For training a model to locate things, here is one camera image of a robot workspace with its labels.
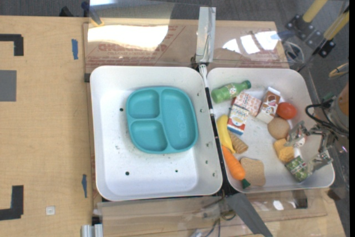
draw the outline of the red tomato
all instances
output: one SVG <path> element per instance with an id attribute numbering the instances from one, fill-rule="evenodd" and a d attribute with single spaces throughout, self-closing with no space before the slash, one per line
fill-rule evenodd
<path id="1" fill-rule="evenodd" d="M 291 103 L 282 102 L 277 106 L 276 114 L 283 119 L 292 119 L 296 116 L 297 109 Z"/>

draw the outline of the wooden table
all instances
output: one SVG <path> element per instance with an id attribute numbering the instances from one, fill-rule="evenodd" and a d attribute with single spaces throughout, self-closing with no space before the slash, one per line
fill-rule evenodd
<path id="1" fill-rule="evenodd" d="M 23 56 L 14 56 L 12 42 L 0 42 L 0 70 L 16 71 L 16 101 L 0 102 L 0 216 L 14 205 L 12 187 L 23 186 L 23 214 L 0 220 L 0 236 L 80 236 L 81 226 L 91 224 L 94 204 L 83 52 L 87 21 L 0 16 L 0 34 L 24 38 Z M 72 40 L 78 42 L 78 59 Z M 344 236 L 335 204 L 325 192 L 326 216 L 266 225 L 275 236 L 300 236 L 309 228 L 321 236 Z M 221 236 L 236 232 L 225 227 Z"/>

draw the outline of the teal plate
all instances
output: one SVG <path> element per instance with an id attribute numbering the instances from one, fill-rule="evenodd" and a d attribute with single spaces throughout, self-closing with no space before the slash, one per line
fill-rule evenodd
<path id="1" fill-rule="evenodd" d="M 153 154 L 183 152 L 197 141 L 197 121 L 189 96 L 173 87 L 149 87 L 127 99 L 128 129 L 133 144 Z"/>

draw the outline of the orange carrot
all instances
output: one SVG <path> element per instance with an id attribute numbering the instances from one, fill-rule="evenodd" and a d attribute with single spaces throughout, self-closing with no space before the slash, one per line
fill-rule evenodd
<path id="1" fill-rule="evenodd" d="M 228 166 L 229 171 L 232 176 L 236 180 L 242 181 L 245 177 L 245 170 L 243 166 L 240 164 L 237 158 L 226 148 L 224 145 L 222 146 L 224 160 Z"/>

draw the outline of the banana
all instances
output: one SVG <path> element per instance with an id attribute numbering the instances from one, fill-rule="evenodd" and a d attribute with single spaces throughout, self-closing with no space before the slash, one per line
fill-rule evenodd
<path id="1" fill-rule="evenodd" d="M 221 144 L 224 145 L 226 148 L 228 148 L 231 151 L 231 153 L 235 153 L 235 150 L 232 145 L 231 137 L 229 136 L 228 133 L 227 122 L 228 122 L 227 115 L 222 115 L 218 118 L 217 120 L 218 136 L 220 138 Z"/>

